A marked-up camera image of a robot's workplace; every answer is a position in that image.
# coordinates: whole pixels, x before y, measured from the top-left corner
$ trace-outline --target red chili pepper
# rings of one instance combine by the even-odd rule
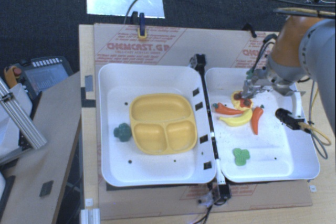
[[[220,113],[220,114],[224,114],[224,115],[243,114],[242,110],[228,108],[227,106],[223,105],[222,103],[213,104],[213,106],[215,108],[215,111],[217,113]]]
[[[263,112],[264,112],[263,109],[258,106],[253,110],[251,125],[252,130],[255,134],[258,134],[258,122]]]

